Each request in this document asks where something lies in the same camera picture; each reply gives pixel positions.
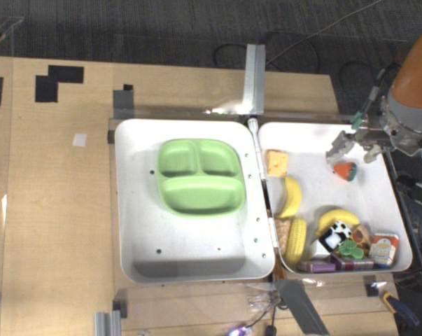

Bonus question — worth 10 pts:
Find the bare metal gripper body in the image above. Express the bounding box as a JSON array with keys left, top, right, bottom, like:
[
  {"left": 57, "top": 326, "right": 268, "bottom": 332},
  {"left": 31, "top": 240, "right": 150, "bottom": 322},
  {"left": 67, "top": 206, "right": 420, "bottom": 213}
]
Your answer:
[{"left": 350, "top": 113, "right": 422, "bottom": 158}]

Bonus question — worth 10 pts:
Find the red strawberry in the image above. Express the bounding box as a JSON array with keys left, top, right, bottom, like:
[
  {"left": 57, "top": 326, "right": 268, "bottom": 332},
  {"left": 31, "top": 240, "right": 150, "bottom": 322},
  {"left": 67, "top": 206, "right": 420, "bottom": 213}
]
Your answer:
[{"left": 332, "top": 162, "right": 358, "bottom": 182}]

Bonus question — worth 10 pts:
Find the white plastic tray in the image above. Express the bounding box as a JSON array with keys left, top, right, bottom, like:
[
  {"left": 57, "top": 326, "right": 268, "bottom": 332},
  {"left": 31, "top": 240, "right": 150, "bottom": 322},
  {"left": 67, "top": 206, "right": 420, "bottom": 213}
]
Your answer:
[
  {"left": 258, "top": 121, "right": 414, "bottom": 277},
  {"left": 113, "top": 118, "right": 276, "bottom": 285}
]

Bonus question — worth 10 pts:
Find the orange cheese wedge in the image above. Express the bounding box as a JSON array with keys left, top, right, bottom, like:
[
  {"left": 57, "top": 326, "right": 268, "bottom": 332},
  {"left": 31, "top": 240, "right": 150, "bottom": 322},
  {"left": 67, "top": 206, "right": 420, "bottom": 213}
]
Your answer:
[{"left": 265, "top": 149, "right": 289, "bottom": 179}]

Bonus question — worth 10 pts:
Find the yellow banana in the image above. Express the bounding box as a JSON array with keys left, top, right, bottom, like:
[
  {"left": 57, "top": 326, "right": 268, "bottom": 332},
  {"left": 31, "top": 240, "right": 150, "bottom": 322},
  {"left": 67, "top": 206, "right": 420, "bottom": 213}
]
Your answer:
[
  {"left": 276, "top": 176, "right": 303, "bottom": 220},
  {"left": 315, "top": 208, "right": 361, "bottom": 237}
]

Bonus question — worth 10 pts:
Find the brown pizza slice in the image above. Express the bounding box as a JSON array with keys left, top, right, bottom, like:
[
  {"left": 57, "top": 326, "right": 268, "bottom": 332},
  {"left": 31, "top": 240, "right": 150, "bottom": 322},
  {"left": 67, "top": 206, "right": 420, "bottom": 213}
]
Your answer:
[{"left": 351, "top": 225, "right": 373, "bottom": 250}]

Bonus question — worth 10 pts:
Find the red and white carton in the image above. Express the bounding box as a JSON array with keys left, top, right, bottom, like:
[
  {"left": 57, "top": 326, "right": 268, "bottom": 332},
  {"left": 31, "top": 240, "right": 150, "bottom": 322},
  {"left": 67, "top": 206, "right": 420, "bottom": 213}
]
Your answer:
[{"left": 368, "top": 232, "right": 400, "bottom": 267}]

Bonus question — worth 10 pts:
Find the green broccoli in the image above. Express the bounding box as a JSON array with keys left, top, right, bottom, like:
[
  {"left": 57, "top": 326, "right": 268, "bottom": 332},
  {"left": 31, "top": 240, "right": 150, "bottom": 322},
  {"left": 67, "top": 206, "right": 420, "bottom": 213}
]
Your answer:
[{"left": 337, "top": 239, "right": 365, "bottom": 260}]

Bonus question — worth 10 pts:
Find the yellow corn cob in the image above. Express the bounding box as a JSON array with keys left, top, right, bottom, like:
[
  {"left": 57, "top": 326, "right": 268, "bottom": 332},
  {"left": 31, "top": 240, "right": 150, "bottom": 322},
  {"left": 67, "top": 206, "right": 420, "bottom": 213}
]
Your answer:
[{"left": 284, "top": 217, "right": 308, "bottom": 267}]

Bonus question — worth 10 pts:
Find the tan waffle biscuit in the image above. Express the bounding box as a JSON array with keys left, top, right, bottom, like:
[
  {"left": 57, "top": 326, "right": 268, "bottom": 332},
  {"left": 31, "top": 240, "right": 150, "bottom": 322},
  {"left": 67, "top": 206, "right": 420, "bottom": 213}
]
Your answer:
[{"left": 274, "top": 218, "right": 292, "bottom": 257}]

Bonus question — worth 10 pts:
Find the dark purple box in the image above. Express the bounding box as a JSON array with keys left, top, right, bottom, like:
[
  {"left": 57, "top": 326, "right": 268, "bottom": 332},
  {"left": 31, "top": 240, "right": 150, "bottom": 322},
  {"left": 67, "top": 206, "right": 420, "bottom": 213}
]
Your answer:
[{"left": 330, "top": 253, "right": 375, "bottom": 272}]

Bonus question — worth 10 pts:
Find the light purple box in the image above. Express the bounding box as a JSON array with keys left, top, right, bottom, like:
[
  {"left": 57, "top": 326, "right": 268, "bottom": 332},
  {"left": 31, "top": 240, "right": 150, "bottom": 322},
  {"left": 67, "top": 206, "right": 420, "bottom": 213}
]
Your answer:
[{"left": 297, "top": 260, "right": 337, "bottom": 274}]

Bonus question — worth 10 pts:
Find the green divided plate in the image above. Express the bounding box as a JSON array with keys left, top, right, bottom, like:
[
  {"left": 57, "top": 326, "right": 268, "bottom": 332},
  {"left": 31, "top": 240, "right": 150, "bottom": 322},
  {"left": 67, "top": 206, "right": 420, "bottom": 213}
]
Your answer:
[{"left": 157, "top": 138, "right": 248, "bottom": 220}]

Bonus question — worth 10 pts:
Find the pale wood board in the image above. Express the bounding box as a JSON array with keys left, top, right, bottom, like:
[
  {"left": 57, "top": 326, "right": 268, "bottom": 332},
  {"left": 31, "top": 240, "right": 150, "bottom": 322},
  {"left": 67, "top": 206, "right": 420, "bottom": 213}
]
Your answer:
[{"left": 0, "top": 55, "right": 402, "bottom": 336}]

